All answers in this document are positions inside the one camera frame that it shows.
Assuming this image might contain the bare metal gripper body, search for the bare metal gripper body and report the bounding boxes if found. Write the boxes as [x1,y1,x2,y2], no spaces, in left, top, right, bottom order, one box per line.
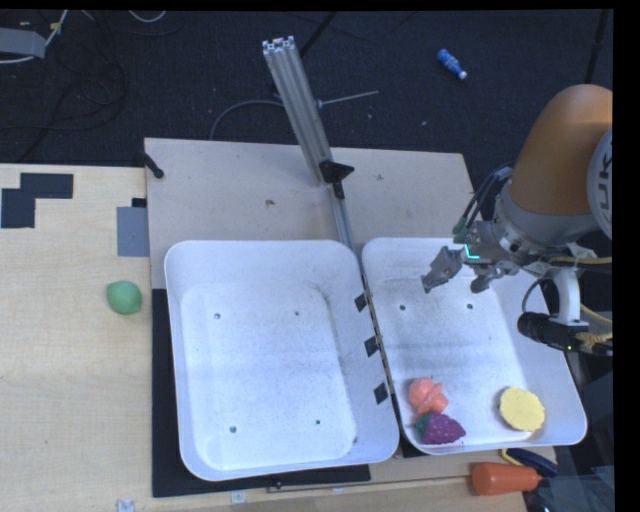
[458,218,546,277]

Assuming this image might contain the white plastic tray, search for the white plastic tray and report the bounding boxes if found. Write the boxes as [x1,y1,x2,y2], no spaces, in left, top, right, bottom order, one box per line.
[163,239,401,483]
[360,236,588,457]

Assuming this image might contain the orange toy fruit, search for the orange toy fruit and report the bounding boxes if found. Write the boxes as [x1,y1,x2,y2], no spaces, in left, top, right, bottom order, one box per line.
[407,376,450,417]

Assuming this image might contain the yellow round toy slice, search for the yellow round toy slice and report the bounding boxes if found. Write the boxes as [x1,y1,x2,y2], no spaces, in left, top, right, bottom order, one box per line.
[498,385,547,433]

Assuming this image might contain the purple toy grapes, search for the purple toy grapes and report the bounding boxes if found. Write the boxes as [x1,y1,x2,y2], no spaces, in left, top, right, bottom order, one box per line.
[413,410,467,446]

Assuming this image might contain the blue and white bottle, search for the blue and white bottle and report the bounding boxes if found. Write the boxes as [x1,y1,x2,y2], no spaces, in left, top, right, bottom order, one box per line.
[435,47,469,81]

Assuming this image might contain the pale wood board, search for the pale wood board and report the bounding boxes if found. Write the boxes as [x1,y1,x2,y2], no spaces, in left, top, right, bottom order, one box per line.
[144,137,557,502]

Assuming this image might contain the green toy lime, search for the green toy lime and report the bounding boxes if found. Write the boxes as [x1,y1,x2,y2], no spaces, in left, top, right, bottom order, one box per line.
[105,279,144,316]

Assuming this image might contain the black cylinder on white bracket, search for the black cylinder on white bracket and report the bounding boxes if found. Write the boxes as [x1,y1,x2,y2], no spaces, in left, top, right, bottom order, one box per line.
[516,267,614,357]

